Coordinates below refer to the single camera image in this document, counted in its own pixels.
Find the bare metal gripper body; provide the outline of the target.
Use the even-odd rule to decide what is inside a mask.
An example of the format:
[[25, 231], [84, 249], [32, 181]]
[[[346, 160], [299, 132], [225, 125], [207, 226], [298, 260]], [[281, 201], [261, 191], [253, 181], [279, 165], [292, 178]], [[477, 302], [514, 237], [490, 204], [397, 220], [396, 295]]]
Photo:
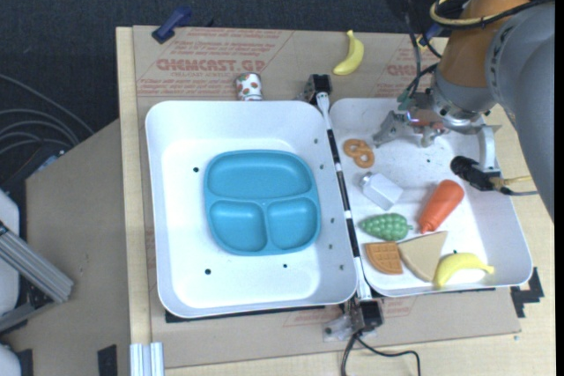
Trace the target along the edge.
[[484, 126], [479, 113], [463, 110], [438, 93], [415, 93], [408, 116], [414, 126], [466, 135], [476, 134]]

